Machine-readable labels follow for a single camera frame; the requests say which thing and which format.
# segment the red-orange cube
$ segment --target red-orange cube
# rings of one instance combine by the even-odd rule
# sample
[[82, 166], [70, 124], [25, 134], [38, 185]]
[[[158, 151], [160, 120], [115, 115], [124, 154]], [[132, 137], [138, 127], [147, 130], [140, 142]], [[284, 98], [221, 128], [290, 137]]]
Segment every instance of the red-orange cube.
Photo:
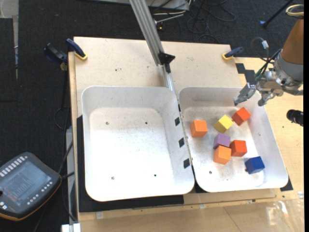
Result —
[[231, 160], [231, 153], [230, 148], [219, 145], [214, 151], [213, 161], [226, 165]]
[[239, 126], [251, 117], [251, 114], [247, 111], [246, 108], [242, 107], [232, 116], [232, 120]]
[[247, 145], [244, 140], [234, 140], [231, 142], [230, 148], [232, 150], [231, 156], [233, 157], [242, 157], [247, 153]]
[[203, 137], [208, 132], [205, 120], [194, 120], [190, 126], [192, 137]]

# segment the table surface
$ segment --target table surface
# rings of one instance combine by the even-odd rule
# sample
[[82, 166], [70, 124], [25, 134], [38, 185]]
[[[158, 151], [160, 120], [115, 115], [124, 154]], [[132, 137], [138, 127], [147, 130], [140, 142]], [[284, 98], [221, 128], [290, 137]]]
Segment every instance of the table surface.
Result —
[[[82, 114], [82, 91], [96, 85], [160, 87], [164, 85], [164, 77], [162, 68], [155, 65], [146, 41], [87, 37], [75, 37], [74, 41], [88, 54], [88, 59], [81, 61], [69, 53], [73, 148], [77, 169], [76, 118]], [[166, 53], [176, 56], [170, 64], [176, 95], [184, 87], [243, 87], [246, 80], [243, 74], [238, 74], [235, 63], [243, 63], [247, 70], [258, 70], [263, 65], [258, 58], [222, 60], [221, 55], [231, 50], [229, 45], [176, 42], [162, 42], [162, 45]], [[249, 200], [263, 203], [298, 199], [299, 192], [304, 192], [303, 127], [291, 123], [286, 113], [290, 109], [303, 111], [303, 97], [284, 94], [270, 100], [265, 108], [293, 190], [281, 192], [276, 188], [220, 193], [195, 193], [192, 190], [184, 195], [184, 205], [78, 213], [79, 222], [83, 226], [84, 221], [89, 226], [90, 221], [96, 222], [98, 216], [104, 213], [104, 218], [120, 217], [125, 224], [128, 222], [126, 217], [140, 215], [141, 212], [164, 218], [165, 213], [174, 217], [172, 213], [186, 211], [182, 216], [191, 217], [199, 214], [201, 207], [241, 205]]]

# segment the screen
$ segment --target screen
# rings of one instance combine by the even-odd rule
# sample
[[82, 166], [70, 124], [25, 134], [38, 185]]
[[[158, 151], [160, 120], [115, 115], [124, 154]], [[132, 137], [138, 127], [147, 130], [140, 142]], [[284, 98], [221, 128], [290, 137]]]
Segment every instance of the screen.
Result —
[[24, 162], [11, 174], [2, 178], [3, 194], [18, 206], [22, 205], [51, 179], [30, 161]]

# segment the yellow cube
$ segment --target yellow cube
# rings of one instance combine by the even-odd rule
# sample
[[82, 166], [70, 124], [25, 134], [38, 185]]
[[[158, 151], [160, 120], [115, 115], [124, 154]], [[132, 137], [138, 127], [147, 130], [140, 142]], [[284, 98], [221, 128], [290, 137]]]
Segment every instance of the yellow cube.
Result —
[[223, 115], [217, 123], [215, 123], [214, 127], [220, 133], [225, 133], [227, 129], [229, 129], [233, 125], [233, 121], [226, 115]]

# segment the toy block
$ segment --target toy block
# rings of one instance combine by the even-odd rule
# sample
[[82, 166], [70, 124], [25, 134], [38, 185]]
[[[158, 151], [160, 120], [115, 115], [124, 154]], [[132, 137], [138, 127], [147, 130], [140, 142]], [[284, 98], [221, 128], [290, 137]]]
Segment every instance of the toy block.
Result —
[[246, 108], [242, 107], [237, 112], [235, 112], [232, 116], [232, 120], [239, 126], [251, 117], [251, 114], [247, 111]]
[[244, 140], [234, 140], [231, 142], [229, 146], [232, 150], [231, 156], [233, 157], [242, 157], [244, 154], [247, 153], [247, 145], [246, 141]]
[[245, 165], [246, 165], [246, 168], [249, 174], [260, 172], [261, 170], [265, 168], [261, 157], [249, 158], [245, 162]]
[[205, 120], [194, 120], [190, 126], [192, 137], [203, 137], [208, 132]]
[[216, 149], [219, 145], [230, 147], [231, 143], [231, 137], [228, 135], [224, 135], [222, 133], [219, 133], [215, 138], [213, 142], [213, 148]]
[[217, 123], [215, 123], [214, 127], [220, 133], [225, 133], [227, 129], [229, 129], [233, 125], [233, 121], [226, 115], [223, 115]]
[[214, 151], [213, 161], [226, 165], [231, 160], [231, 152], [230, 148], [219, 145]]

